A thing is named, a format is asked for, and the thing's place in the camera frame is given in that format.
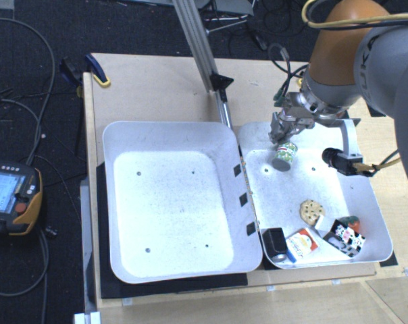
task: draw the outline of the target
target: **cookie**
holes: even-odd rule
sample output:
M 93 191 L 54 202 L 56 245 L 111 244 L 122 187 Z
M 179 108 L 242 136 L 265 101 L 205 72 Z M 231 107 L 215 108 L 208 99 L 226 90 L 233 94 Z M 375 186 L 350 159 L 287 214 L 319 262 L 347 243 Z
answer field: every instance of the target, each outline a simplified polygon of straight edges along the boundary
M 300 217 L 309 225 L 315 225 L 320 215 L 325 215 L 323 206 L 312 199 L 305 200 L 300 205 Z

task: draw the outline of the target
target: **black bracket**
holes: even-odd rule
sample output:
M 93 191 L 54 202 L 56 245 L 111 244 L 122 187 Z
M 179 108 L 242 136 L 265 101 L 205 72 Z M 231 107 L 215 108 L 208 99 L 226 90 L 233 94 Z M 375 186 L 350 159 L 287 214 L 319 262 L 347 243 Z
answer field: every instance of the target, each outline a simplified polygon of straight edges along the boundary
M 212 73 L 210 75 L 210 82 L 213 86 L 213 90 L 219 91 L 220 99 L 225 103 L 228 101 L 225 89 L 228 88 L 233 81 L 233 78 L 225 77 L 220 74 Z

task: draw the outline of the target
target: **cable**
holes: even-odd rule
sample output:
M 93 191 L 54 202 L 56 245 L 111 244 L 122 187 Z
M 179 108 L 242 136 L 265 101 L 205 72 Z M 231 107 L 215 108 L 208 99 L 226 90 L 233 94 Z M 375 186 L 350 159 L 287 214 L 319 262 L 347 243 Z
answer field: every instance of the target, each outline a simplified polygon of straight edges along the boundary
M 13 91 L 14 90 L 12 88 L 8 88 L 8 89 L 0 91 L 0 95 L 5 94 L 5 93 L 9 94 L 9 92 L 13 92 Z
M 301 17 L 304 23 L 308 25 L 310 28 L 322 29 L 322 28 L 331 28 L 337 26 L 352 26 L 352 24 L 363 24 L 367 25 L 367 27 L 371 28 L 375 26 L 375 22 L 385 22 L 385 21 L 406 21 L 408 20 L 408 13 L 397 13 L 397 14 L 390 14 L 388 16 L 374 16 L 368 18 L 355 18 L 355 19 L 347 19 L 347 20 L 338 20 L 335 22 L 323 22 L 323 23 L 316 23 L 311 21 L 307 17 L 307 10 L 309 6 L 316 1 L 319 0 L 308 0 L 306 4 L 304 4 L 303 9 L 301 11 Z
M 72 176 L 70 176 L 68 178 L 64 178 L 63 180 L 60 180 L 60 181 L 57 181 L 57 182 L 52 182 L 51 184 L 47 184 L 47 185 L 44 184 L 43 188 L 48 188 L 48 187 L 55 186 L 55 185 L 58 185 L 58 184 L 63 184 L 64 185 L 64 182 L 67 182 L 69 180 L 73 180 L 73 179 L 78 178 L 80 176 L 86 176 L 86 175 L 87 175 L 87 172 L 72 175 Z
M 295 12 L 295 16 L 297 17 L 301 11 L 302 4 L 297 2 L 296 0 L 271 0 L 272 6 L 270 7 L 268 5 L 269 0 L 261 0 L 264 9 L 266 10 L 264 16 L 263 16 L 263 23 L 264 26 L 273 34 L 276 36 L 284 36 L 284 37 L 293 37 L 296 36 L 305 29 L 306 25 L 302 23 L 301 20 L 299 22 L 301 23 L 301 27 L 298 31 L 291 32 L 290 34 L 287 34 L 289 30 L 292 30 L 292 23 L 294 21 L 293 18 L 293 12 Z M 271 20 L 270 17 L 276 18 L 276 22 Z
M 53 92 L 53 87 L 54 87 L 54 81 L 55 81 L 55 57 L 54 57 L 54 52 L 51 48 L 51 46 L 49 45 L 48 41 L 46 40 L 45 37 L 43 37 L 43 35 L 37 31 L 36 29 L 34 29 L 32 26 L 24 23 L 24 22 L 20 22 L 14 19 L 10 19 L 10 18 L 0 18 L 0 22 L 8 22 L 8 23 L 12 23 L 12 24 L 17 24 L 17 25 L 21 25 L 27 29 L 29 29 L 31 32 L 33 32 L 34 34 L 36 34 L 41 40 L 42 42 L 45 44 L 46 48 L 48 49 L 49 55 L 51 57 L 51 79 L 50 79 L 50 83 L 49 83 L 49 87 L 48 87 L 48 93 L 47 96 L 45 97 L 45 100 L 43 101 L 42 104 L 42 108 L 39 112 L 39 116 L 37 116 L 30 108 L 28 108 L 27 106 L 14 101 L 14 100 L 7 100 L 7 99 L 3 99 L 1 101 L 3 102 L 9 102 L 9 103 L 13 103 L 16 105 L 21 106 L 22 108 L 24 108 L 25 110 L 29 111 L 33 117 L 35 117 L 36 119 L 36 129 L 35 129 L 35 133 L 34 133 L 34 142 L 33 142 L 33 148 L 27 158 L 26 164 L 27 165 L 32 165 L 33 160 L 34 160 L 34 155 L 36 153 L 37 148 L 39 147 L 39 143 L 41 141 L 41 122 L 45 113 L 45 110 L 47 108 L 49 99 L 51 98 L 52 92 Z M 37 279 L 37 281 L 33 284 L 33 286 L 30 286 L 29 288 L 27 288 L 26 290 L 23 290 L 21 292 L 16 292 L 16 293 L 11 293 L 11 294 L 7 294 L 7 293 L 3 293 L 0 292 L 0 296 L 20 296 L 23 294 L 28 293 L 29 291 L 31 291 L 32 289 L 34 289 L 42 279 L 45 279 L 44 281 L 44 295 L 43 295 L 43 308 L 42 308 L 42 315 L 41 315 L 41 323 L 44 324 L 45 323 L 45 316 L 46 316 L 46 307 L 47 307 L 47 288 L 48 288 L 48 281 L 47 281 L 47 270 L 48 270 L 48 265 L 49 265 L 49 251 L 48 251 L 48 243 L 46 240 L 45 235 L 43 234 L 41 228 L 39 227 L 39 225 L 37 225 L 38 229 L 36 230 L 38 237 L 39 237 L 39 242 L 41 243 L 41 248 L 42 248 L 42 254 L 44 257 L 44 261 L 45 261 L 45 267 L 44 270 L 42 272 L 42 275 Z
M 252 9 L 254 8 L 256 1 L 257 1 L 257 0 L 252 0 L 252 3 L 251 3 Z M 221 27 L 219 27 L 219 28 L 214 28 L 214 29 L 209 30 L 209 31 L 208 31 L 209 33 L 210 33 L 210 32 L 213 32 L 213 31 L 218 31 L 218 30 L 221 30 L 221 29 L 225 29 L 225 28 L 228 28 L 228 27 L 230 27 L 230 26 L 234 26 L 234 25 L 237 25 L 237 24 L 244 23 L 244 22 L 246 22 L 246 19 L 249 17 L 249 15 L 245 14 L 245 15 L 243 15 L 243 16 L 226 17 L 226 18 L 222 17 L 222 18 L 221 18 L 221 17 L 219 17 L 219 15 L 218 15 L 218 7 L 217 7 L 216 0 L 210 0 L 209 3 L 207 3 L 207 4 L 211 5 L 212 11 L 213 11 L 213 13 L 215 14 L 215 17 L 214 17 L 214 18 L 207 19 L 207 20 L 205 20 L 205 21 L 206 21 L 206 22 L 214 22 L 214 21 L 217 20 L 217 21 L 219 22 L 219 24 L 221 25 Z M 221 23 L 222 20 L 238 20 L 238 22 L 232 23 L 232 24 L 228 24 L 228 25 L 222 25 L 222 23 Z
M 308 65 L 309 64 L 302 65 L 301 67 L 297 68 L 297 70 L 288 75 L 288 78 L 285 80 L 278 92 L 273 97 L 273 100 L 275 101 L 275 107 L 281 107 L 284 95 L 286 95 L 290 87 L 292 77 L 298 77 L 297 74 L 306 69 Z
M 39 142 L 41 141 L 41 133 L 40 133 L 41 122 L 42 122 L 43 115 L 45 113 L 45 109 L 47 108 L 47 105 L 48 105 L 48 102 L 49 102 L 49 99 L 51 97 L 53 87 L 54 87 L 54 81 L 55 81 L 54 52 L 53 52 L 51 46 L 49 45 L 48 41 L 45 39 L 45 37 L 43 37 L 42 34 L 40 34 L 39 31 L 34 29 L 32 26 L 30 26 L 30 25 L 28 25 L 26 23 L 14 20 L 14 19 L 10 19 L 10 18 L 0 18 L 0 22 L 9 22 L 9 23 L 13 23 L 13 24 L 18 24 L 18 25 L 21 25 L 21 26 L 29 29 L 30 31 L 35 33 L 43 41 L 43 43 L 47 47 L 48 52 L 49 52 L 49 54 L 51 56 L 52 70 L 51 70 L 51 80 L 50 80 L 50 83 L 49 83 L 48 94 L 45 97 L 45 100 L 43 101 L 42 108 L 41 108 L 41 111 L 39 113 L 39 117 L 37 119 L 37 125 L 36 125 L 36 132 L 35 132 L 35 135 L 34 135 L 33 148 L 32 148 L 32 150 L 31 150 L 31 152 L 30 152 L 30 154 L 29 154 L 29 156 L 27 158 L 27 161 L 26 161 L 27 165 L 31 165 L 32 162 L 33 162 L 33 159 L 34 159 L 34 154 L 36 153 L 36 150 L 39 147 Z
M 281 54 L 283 60 L 285 60 L 286 63 L 286 69 L 284 69 L 282 66 L 280 66 L 273 58 L 272 58 L 272 50 L 273 48 L 278 48 L 279 49 L 279 54 Z M 268 48 L 267 48 L 267 54 L 269 56 L 270 61 L 280 70 L 285 72 L 288 75 L 288 78 L 286 79 L 286 82 L 289 82 L 291 80 L 291 64 L 290 64 L 290 56 L 288 55 L 288 51 L 286 50 L 285 47 L 281 46 L 279 43 L 272 43 Z M 285 97 L 286 93 L 288 92 L 288 85 L 285 85 L 283 91 L 282 91 L 282 96 Z
M 360 24 L 360 25 L 351 25 L 351 26 L 335 26 L 332 28 L 320 28 L 320 30 L 329 30 L 329 31 L 341 31 L 341 30 L 356 30 L 356 29 L 366 29 L 366 28 L 384 28 L 387 26 L 398 26 L 398 25 L 407 25 L 408 20 L 384 20 L 383 22 L 370 23 L 370 24 Z
M 73 156 L 75 156 L 78 160 L 80 160 L 81 162 L 84 162 L 84 163 L 86 163 L 87 162 L 87 160 L 85 160 L 85 159 L 83 159 L 82 157 L 79 157 L 78 155 L 76 155 L 76 153 L 72 150 L 72 149 L 70 149 L 66 144 L 64 144 L 53 132 L 52 132 L 52 130 L 48 127 L 48 125 L 46 124 L 46 122 L 43 124 L 44 125 L 44 127 L 49 131 L 49 133 L 52 135 L 52 137 L 54 137 L 54 139 L 56 140 L 56 141 L 58 141 L 58 143 L 62 146 L 62 147 L 64 147 L 67 151 L 69 151 L 69 153 L 71 153 Z
M 78 217 L 78 221 L 79 221 L 80 226 L 81 226 L 81 216 L 80 216 L 80 214 L 79 214 L 79 212 L 78 212 L 78 208 L 76 207 L 75 202 L 74 202 L 74 199 L 72 198 L 72 195 L 70 194 L 68 185 L 66 184 L 66 181 L 64 180 L 64 178 L 63 178 L 63 176 L 61 175 L 61 173 L 59 172 L 59 170 L 54 166 L 54 164 L 52 164 L 52 162 L 50 162 L 50 161 L 47 160 L 46 158 L 44 158 L 44 157 L 42 157 L 42 156 L 38 156 L 38 155 L 35 155 L 34 157 L 36 157 L 37 159 L 41 159 L 41 160 L 45 161 L 45 162 L 46 162 L 48 165 L 50 165 L 51 168 L 54 169 L 54 171 L 57 173 L 57 175 L 59 176 L 61 182 L 63 183 L 63 186 L 64 186 L 64 188 L 65 188 L 65 190 L 66 190 L 66 193 L 68 194 L 68 197 L 69 197 L 69 199 L 70 199 L 70 202 L 72 203 L 72 206 L 73 206 L 74 209 L 75 209 L 76 216 Z
M 364 163 L 354 163 L 353 167 L 362 175 L 372 177 L 374 176 L 378 171 L 381 169 L 390 167 L 392 165 L 395 165 L 399 162 L 401 162 L 401 158 L 394 159 L 393 161 L 390 161 L 394 156 L 396 156 L 399 153 L 398 150 L 393 151 L 389 156 L 387 156 L 379 165 L 366 165 Z
M 39 244 L 41 245 L 41 250 L 42 250 L 42 256 L 43 256 L 43 271 L 38 277 L 38 279 L 28 288 L 24 290 L 20 290 L 19 292 L 14 292 L 14 293 L 6 293 L 6 292 L 1 292 L 0 291 L 0 296 L 6 297 L 6 298 L 13 298 L 16 296 L 21 296 L 25 295 L 29 292 L 31 292 L 35 287 L 37 287 L 42 280 L 44 280 L 44 287 L 43 287 L 43 309 L 42 309 L 42 317 L 41 317 L 41 323 L 45 323 L 45 314 L 46 314 L 46 306 L 47 306 L 47 293 L 48 293 L 48 283 L 47 283 L 47 273 L 48 273 L 48 267 L 49 267 L 49 249 L 48 249 L 48 241 L 47 238 L 45 237 L 42 228 L 39 225 L 35 226 L 36 228 L 36 233 L 39 238 Z

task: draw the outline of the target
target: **yellow cable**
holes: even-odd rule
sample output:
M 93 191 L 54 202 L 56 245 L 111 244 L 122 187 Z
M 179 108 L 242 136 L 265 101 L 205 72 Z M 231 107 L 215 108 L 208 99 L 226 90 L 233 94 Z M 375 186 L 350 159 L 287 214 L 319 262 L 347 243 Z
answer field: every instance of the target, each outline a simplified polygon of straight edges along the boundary
M 399 157 L 398 159 L 394 159 L 393 161 L 387 162 L 382 165 L 366 165 L 364 163 L 354 163 L 353 167 L 357 171 L 369 171 L 369 170 L 381 170 L 383 168 L 390 167 L 391 165 L 394 165 L 398 162 L 401 162 L 401 158 Z
M 315 29 L 330 28 L 334 26 L 350 26 L 353 24 L 369 24 L 369 23 L 374 23 L 374 22 L 383 22 L 387 20 L 407 20 L 408 19 L 408 13 L 397 13 L 397 14 L 390 14 L 388 16 L 376 16 L 376 17 L 368 17 L 368 18 L 338 20 L 335 22 L 315 23 L 307 19 L 306 12 L 307 12 L 308 7 L 316 1 L 318 0 L 306 1 L 306 4 L 303 6 L 303 9 L 301 11 L 301 17 L 304 23 L 306 23 L 309 27 L 315 28 Z

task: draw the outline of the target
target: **snack package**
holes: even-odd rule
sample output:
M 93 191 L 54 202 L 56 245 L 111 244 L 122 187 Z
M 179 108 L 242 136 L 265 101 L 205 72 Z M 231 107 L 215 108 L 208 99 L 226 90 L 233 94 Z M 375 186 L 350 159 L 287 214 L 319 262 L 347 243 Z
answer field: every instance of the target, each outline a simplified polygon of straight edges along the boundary
M 315 228 L 325 241 L 350 258 L 359 254 L 365 243 L 364 236 L 337 219 L 320 215 Z
M 318 243 L 307 228 L 299 230 L 286 239 L 286 245 L 288 247 L 287 256 L 293 263 L 318 248 Z

